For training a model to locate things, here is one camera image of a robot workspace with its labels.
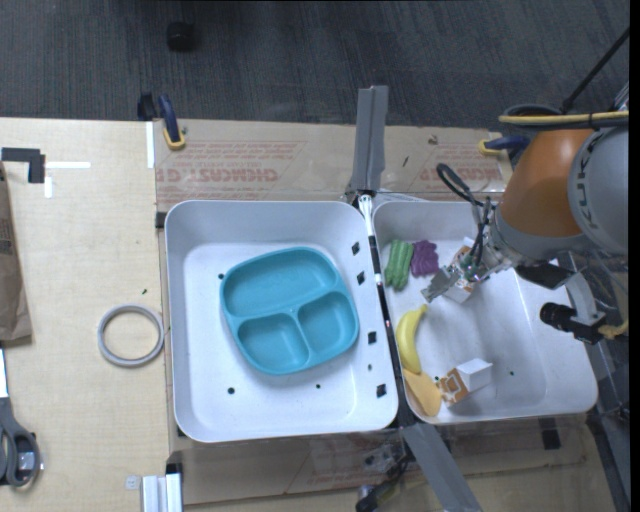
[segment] table surface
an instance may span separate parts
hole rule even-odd
[[[39,148],[47,162],[90,163],[48,170],[51,198],[27,182],[26,164],[3,164],[33,324],[28,341],[6,347],[9,392],[16,418],[37,435],[45,469],[26,490],[0,487],[0,508],[140,510],[127,479],[163,475],[169,456],[165,361],[113,366],[98,351],[96,328],[118,304],[162,310],[147,126],[4,118],[0,133],[2,146]],[[129,357],[154,343],[153,328],[127,315],[107,334],[114,351]],[[467,468],[469,485],[487,510],[613,510],[593,439],[586,427],[578,434],[579,463],[493,474]],[[439,509],[427,486],[422,493],[430,510]],[[343,490],[186,508],[352,511],[356,496]]]

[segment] dark gray floor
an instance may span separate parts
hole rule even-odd
[[[357,89],[385,84],[390,125],[499,130],[511,105],[559,106],[630,18],[630,0],[192,4],[181,54],[180,2],[3,0],[0,115],[133,120],[151,91],[184,118],[354,123]],[[628,76],[627,42],[576,109]]]

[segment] white tray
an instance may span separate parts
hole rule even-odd
[[[337,201],[186,201],[167,215],[165,236],[174,412],[188,437],[223,442],[362,432],[393,421],[398,390],[357,210]],[[237,348],[222,316],[218,276],[254,256],[301,245],[322,251],[339,270],[358,311],[358,339],[319,366],[268,375]]]
[[[394,238],[430,240],[438,246],[439,265],[450,263],[476,227],[466,202],[394,201],[373,216],[384,269]],[[386,289],[393,325],[402,314],[424,304],[420,290],[431,276],[410,277],[401,291]],[[520,279],[515,271],[495,274],[463,304],[434,300],[416,332],[423,369],[435,379],[474,358],[493,363],[486,387],[434,417],[424,416],[409,397],[414,413],[426,422],[472,421],[581,413],[597,399],[597,383],[584,345],[570,334],[543,324],[545,302],[569,305],[564,288],[549,291]]]

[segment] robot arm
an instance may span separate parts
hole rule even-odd
[[[541,286],[566,286],[573,308],[546,304],[540,314],[545,323],[582,341],[599,341],[604,315],[584,276],[550,262],[569,251],[628,255],[628,143],[627,126],[536,134],[500,203],[484,203],[482,214],[472,206],[478,236],[434,276],[422,291],[426,300],[445,295],[463,302],[492,274],[514,268]],[[459,182],[440,164],[442,171]]]

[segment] paper bag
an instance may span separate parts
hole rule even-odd
[[[11,221],[6,173],[0,164],[0,340],[31,334],[31,320]]]

